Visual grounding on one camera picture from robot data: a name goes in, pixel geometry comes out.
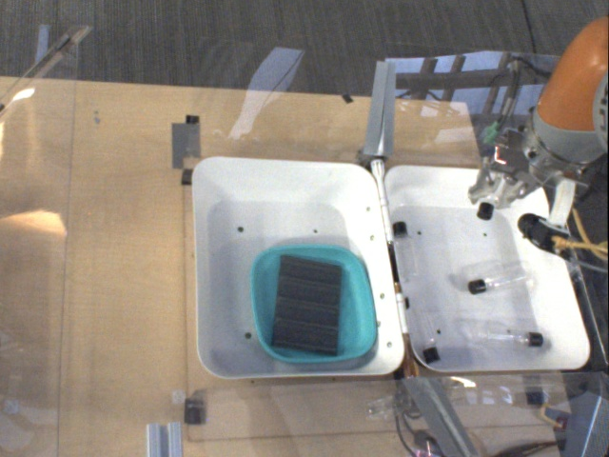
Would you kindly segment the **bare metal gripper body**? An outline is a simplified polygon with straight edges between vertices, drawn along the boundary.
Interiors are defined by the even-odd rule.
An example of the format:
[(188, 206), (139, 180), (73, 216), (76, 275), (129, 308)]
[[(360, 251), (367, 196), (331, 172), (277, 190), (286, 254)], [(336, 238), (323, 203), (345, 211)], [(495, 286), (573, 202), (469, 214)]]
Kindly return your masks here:
[(493, 156), (482, 168), (493, 172), (496, 188), (500, 178), (522, 180), (525, 196), (541, 187), (555, 189), (563, 179), (575, 183), (577, 196), (586, 192), (586, 166), (557, 155), (532, 129), (508, 129), (500, 135)]

